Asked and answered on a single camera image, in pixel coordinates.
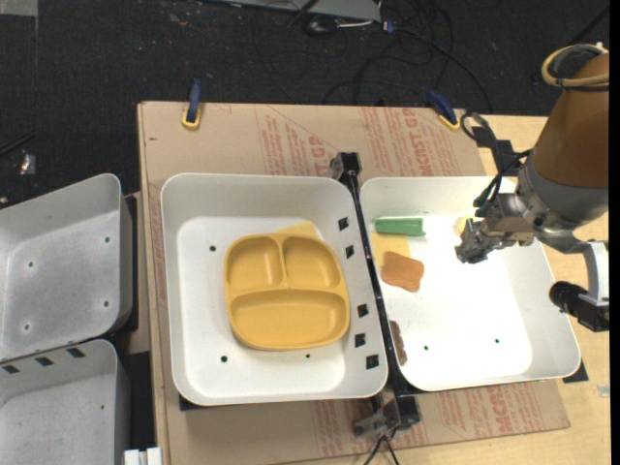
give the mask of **blue clamp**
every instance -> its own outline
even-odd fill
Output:
[[[394,22],[391,19],[384,20],[384,31],[389,35],[394,32]]]
[[[201,123],[201,111],[199,109],[201,93],[202,81],[194,78],[192,89],[190,90],[190,105],[183,110],[183,126],[187,129],[198,129]]]
[[[456,118],[456,113],[445,97],[434,90],[426,93],[426,102],[433,107],[439,114],[439,120],[448,128],[456,130],[460,127],[460,121]]]

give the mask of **cardboard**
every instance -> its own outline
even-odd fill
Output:
[[[365,400],[181,410],[171,377],[162,185],[177,173],[192,171],[325,175],[329,161],[339,151],[359,153],[364,179],[480,175],[484,174],[481,155],[470,139],[443,127],[428,108],[231,104],[201,108],[202,121],[196,131],[181,125],[183,103],[147,102],[138,109],[145,232],[151,238],[146,243],[146,261],[156,424],[164,461],[171,465],[260,465],[367,453],[373,443],[353,435],[353,422],[371,413]],[[535,119],[528,124],[528,131],[537,129],[538,133],[541,122]],[[490,154],[482,155],[491,173]],[[418,404],[422,422],[396,435],[392,445],[398,450],[428,450],[424,452],[432,454],[436,452],[432,445],[570,426],[555,381],[424,393],[418,396]],[[480,456],[489,447],[480,447]],[[450,447],[446,450],[447,456],[460,456]],[[399,456],[402,463],[409,463]],[[537,455],[532,456],[530,459],[536,459]],[[519,454],[517,458],[528,459]],[[445,463],[472,462],[467,455],[462,459]],[[354,462],[340,460],[337,463]]]

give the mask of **black floor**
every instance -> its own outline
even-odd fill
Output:
[[[580,37],[609,47],[609,0],[385,0],[382,26],[304,33],[304,15],[190,0],[39,0],[0,15],[0,208],[101,172],[140,188],[136,105],[425,105],[547,115],[545,57]],[[34,173],[21,174],[25,155]]]

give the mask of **green object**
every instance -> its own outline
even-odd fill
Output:
[[[489,209],[491,208],[491,205],[493,204],[493,201],[491,200],[487,200],[485,201],[478,210],[476,210],[476,217],[486,217],[486,214],[488,213]]]
[[[491,194],[492,189],[493,188],[486,188],[484,191],[482,191],[482,193],[480,193],[480,195],[474,200],[475,208],[480,208],[484,205],[484,202],[486,202],[486,199],[488,199],[488,196]]]
[[[375,220],[375,231],[383,234],[424,236],[421,217],[380,217]]]

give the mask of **white tray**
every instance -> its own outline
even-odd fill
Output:
[[[0,211],[0,361],[114,331],[131,309],[131,217],[116,176]]]
[[[129,415],[129,383],[108,341],[0,364],[3,465],[120,465]]]
[[[383,388],[388,368],[379,317],[353,199],[342,184],[326,177],[180,174],[162,190],[162,212],[172,375],[187,400],[211,406],[360,398]],[[341,231],[342,219],[348,227]],[[228,319],[226,251],[242,236],[304,221],[338,257],[350,328],[339,341],[311,350],[249,348]],[[368,313],[360,316],[358,307]]]
[[[360,191],[367,230],[378,217],[423,218],[424,237],[409,237],[424,263],[417,293],[381,281],[387,314],[398,323],[406,363],[400,370],[423,390],[553,379],[571,375],[580,352],[567,314],[551,303],[554,283],[541,244],[494,251],[462,263],[457,221],[488,177],[387,177]],[[503,192],[513,190],[510,181]]]

